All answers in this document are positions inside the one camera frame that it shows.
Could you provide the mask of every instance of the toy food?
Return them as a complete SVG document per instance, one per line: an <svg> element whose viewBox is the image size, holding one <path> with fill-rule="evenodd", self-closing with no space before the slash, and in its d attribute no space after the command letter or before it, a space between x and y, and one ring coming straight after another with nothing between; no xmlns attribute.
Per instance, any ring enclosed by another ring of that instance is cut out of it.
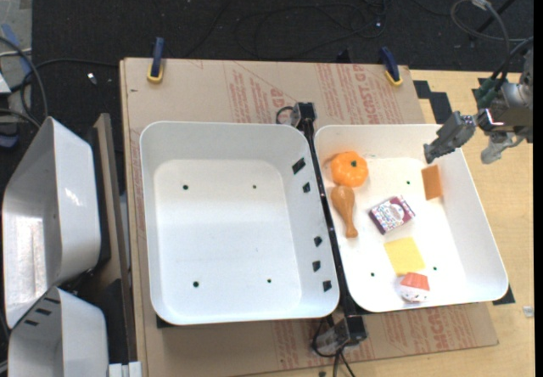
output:
<svg viewBox="0 0 543 377"><path fill-rule="evenodd" d="M382 204L374 206L369 214L379 232L383 235L409 222L415 216L415 213L402 196L395 196Z"/></svg>
<svg viewBox="0 0 543 377"><path fill-rule="evenodd" d="M426 301L429 292L428 277L424 274L409 272L400 281L400 295L412 303Z"/></svg>
<svg viewBox="0 0 543 377"><path fill-rule="evenodd" d="M345 236L354 238L358 236L358 231L353 223L353 206L355 205L355 192L351 187L340 185L332 188L330 194L333 207L338 210L339 215L345 223Z"/></svg>
<svg viewBox="0 0 543 377"><path fill-rule="evenodd" d="M420 272L426 265L413 237L395 239L384 243L396 276L405 276L409 272Z"/></svg>
<svg viewBox="0 0 543 377"><path fill-rule="evenodd" d="M441 188L441 178L439 176L439 168L437 164L426 167L421 170L423 174L424 193L426 200L434 199L443 195Z"/></svg>
<svg viewBox="0 0 543 377"><path fill-rule="evenodd" d="M360 187L368 175L366 160L353 151L335 155L330 169L332 180L347 187Z"/></svg>

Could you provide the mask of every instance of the white bin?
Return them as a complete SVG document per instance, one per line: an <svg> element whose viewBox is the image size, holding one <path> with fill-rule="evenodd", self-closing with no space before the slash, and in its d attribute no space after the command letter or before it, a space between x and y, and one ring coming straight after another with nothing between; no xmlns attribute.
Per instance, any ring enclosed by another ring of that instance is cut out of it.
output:
<svg viewBox="0 0 543 377"><path fill-rule="evenodd" d="M507 292L507 273L461 149L432 163L438 165L444 194L425 198L423 145L438 129L431 124L329 126L316 133L327 195L335 185L329 169L334 155L354 150L367 161L369 177L355 188L358 237L345 238L343 221L330 206L349 291L368 311L493 301ZM368 212L396 195L404 196L416 216L382 235ZM425 302L401 298L399 277L384 248L385 242L407 237L413 237L425 263L420 272L430 284Z"/></svg>
<svg viewBox="0 0 543 377"><path fill-rule="evenodd" d="M56 287L9 337L9 377L105 377L108 366L102 311Z"/></svg>
<svg viewBox="0 0 543 377"><path fill-rule="evenodd" d="M336 308L333 254L303 134L160 121L143 131L140 149L159 317L212 324L319 318Z"/></svg>
<svg viewBox="0 0 543 377"><path fill-rule="evenodd" d="M47 118L8 182L2 223L4 300L12 328L51 286L98 262L90 145Z"/></svg>

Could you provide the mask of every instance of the wooden table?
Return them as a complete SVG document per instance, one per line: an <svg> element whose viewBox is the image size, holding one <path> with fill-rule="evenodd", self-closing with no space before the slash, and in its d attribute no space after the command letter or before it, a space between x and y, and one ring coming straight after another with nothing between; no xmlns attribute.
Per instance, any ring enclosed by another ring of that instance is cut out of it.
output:
<svg viewBox="0 0 543 377"><path fill-rule="evenodd" d="M462 114L473 114L474 101L471 89L478 86L478 78L487 73L413 70L411 78L428 82L433 92L445 92L453 110ZM510 80L516 81L511 74ZM130 119L127 107L127 87L122 84L126 176L129 215L131 218L131 245L137 246L137 237L132 232L137 215L137 204L131 198L133 191ZM434 115L426 99L420 99L424 118L434 122ZM490 316L495 325L499 344L497 346L467 350L441 352L394 359L352 363L359 377L411 377L421 375L453 376L532 376L535 375L535 319L528 316L524 307L535 305L534 299L534 222L533 222L533 147L521 143L507 149L501 160L490 165L480 161L480 152L488 143L487 137L478 130L462 148L473 176L479 197L488 217L504 261L515 302L501 305L488 303ZM134 312L136 315L137 350L139 360L145 364L146 350L143 340L145 327L142 322L143 309L138 272L137 253L132 252L132 276L134 283ZM209 360L213 360L212 350ZM332 375L331 367L298 369L268 374L273 377L316 377L319 372ZM339 375L347 375L344 367Z"/></svg>

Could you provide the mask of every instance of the toy chicken drumstick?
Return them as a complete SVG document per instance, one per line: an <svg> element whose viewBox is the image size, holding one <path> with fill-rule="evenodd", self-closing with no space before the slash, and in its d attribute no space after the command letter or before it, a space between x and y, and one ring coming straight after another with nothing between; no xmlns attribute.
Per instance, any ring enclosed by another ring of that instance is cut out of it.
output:
<svg viewBox="0 0 543 377"><path fill-rule="evenodd" d="M358 231L353 223L353 207L355 205L355 192L351 187L339 185L332 189L330 194L333 206L338 210L339 215L345 222L345 236L354 238L358 236Z"/></svg>

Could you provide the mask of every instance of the black carpet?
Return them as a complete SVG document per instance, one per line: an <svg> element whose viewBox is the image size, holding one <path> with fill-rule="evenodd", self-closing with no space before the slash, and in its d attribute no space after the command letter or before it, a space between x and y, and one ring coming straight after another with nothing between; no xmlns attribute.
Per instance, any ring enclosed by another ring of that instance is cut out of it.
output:
<svg viewBox="0 0 543 377"><path fill-rule="evenodd" d="M455 1L33 0L32 59L37 65L52 59L107 64L60 61L40 73L50 115L83 134L100 112L109 112L121 155L115 66L125 57L149 56L156 37L165 39L165 57L175 58L334 62L348 51L354 62L377 63L378 50L387 46L398 64L412 69L496 70L504 42L470 39L451 20ZM496 9L507 2L488 1ZM458 15L473 29L490 16L468 3ZM533 36L534 0L514 0L501 16L511 39ZM497 22L484 34L502 37ZM522 68L521 56L512 60L510 71ZM33 91L39 116L41 100Z"/></svg>

